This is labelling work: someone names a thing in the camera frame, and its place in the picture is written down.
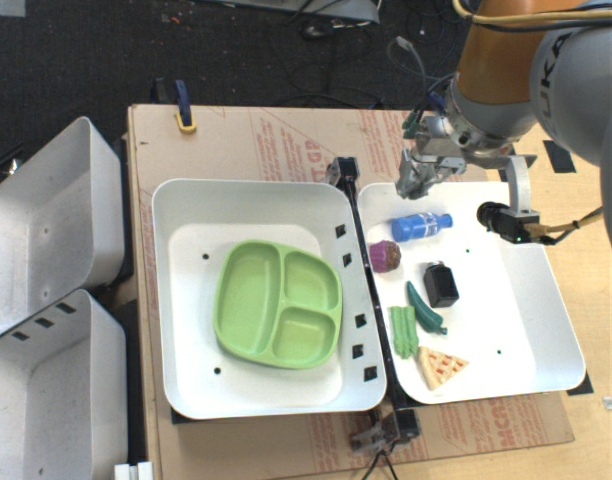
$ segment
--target white plastic bin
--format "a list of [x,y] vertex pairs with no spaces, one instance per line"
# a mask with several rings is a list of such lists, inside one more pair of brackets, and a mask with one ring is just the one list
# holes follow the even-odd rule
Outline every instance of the white plastic bin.
[[[352,210],[322,183],[170,180],[153,196],[164,388],[192,419],[350,412],[381,402],[386,377]],[[243,240],[321,256],[342,283],[337,349],[307,370],[275,368],[223,350],[213,301],[228,251]]]
[[0,337],[0,480],[108,480],[126,461],[121,326],[77,290]]
[[0,184],[0,334],[123,258],[119,159],[82,117]]
[[508,184],[502,182],[442,183],[414,201],[399,197],[392,183],[368,185],[359,193],[367,243],[393,240],[394,218],[422,212],[453,218],[453,227],[435,236],[400,243],[400,267],[374,276],[392,343],[388,308],[408,305],[406,283],[411,281],[429,304],[423,282],[428,264],[443,261],[453,272],[459,300],[435,310],[448,334],[431,334],[417,326],[419,342],[470,363],[431,391],[417,362],[393,353],[399,383],[419,402],[563,391],[584,379],[584,357],[544,246],[511,244],[477,221],[482,203],[508,204],[508,199]]

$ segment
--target green plastic plate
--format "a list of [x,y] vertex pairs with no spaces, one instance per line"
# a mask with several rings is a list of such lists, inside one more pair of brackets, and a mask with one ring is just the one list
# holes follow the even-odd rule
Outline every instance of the green plastic plate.
[[342,314],[339,275],[319,256],[247,240],[226,256],[213,327],[229,352],[280,368],[313,368],[337,346]]

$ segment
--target blue bottle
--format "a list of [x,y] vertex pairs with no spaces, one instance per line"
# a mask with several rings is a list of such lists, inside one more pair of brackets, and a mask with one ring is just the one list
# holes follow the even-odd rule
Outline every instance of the blue bottle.
[[391,222],[390,229],[395,242],[405,242],[412,238],[436,235],[442,229],[452,226],[453,218],[448,213],[437,215],[426,212],[394,219]]

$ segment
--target black floor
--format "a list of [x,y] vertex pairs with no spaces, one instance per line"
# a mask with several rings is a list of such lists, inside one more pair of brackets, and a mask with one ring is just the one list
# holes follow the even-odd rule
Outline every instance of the black floor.
[[[384,0],[381,24],[305,40],[305,16],[183,0],[26,0],[0,16],[0,156],[28,159],[72,120],[90,117],[109,141],[151,82],[186,82],[198,105],[410,109],[420,77],[386,55],[415,44],[429,79],[452,72],[468,25],[450,0]],[[397,59],[418,71],[401,50]],[[0,166],[2,171],[7,164]]]

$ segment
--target clamp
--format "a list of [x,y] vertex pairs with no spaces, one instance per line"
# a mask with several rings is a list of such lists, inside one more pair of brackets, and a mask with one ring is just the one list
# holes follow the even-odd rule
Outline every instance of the clamp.
[[179,107],[179,110],[175,113],[177,126],[182,133],[193,133],[197,129],[197,125],[190,110],[190,98],[183,80],[175,80],[175,96]]

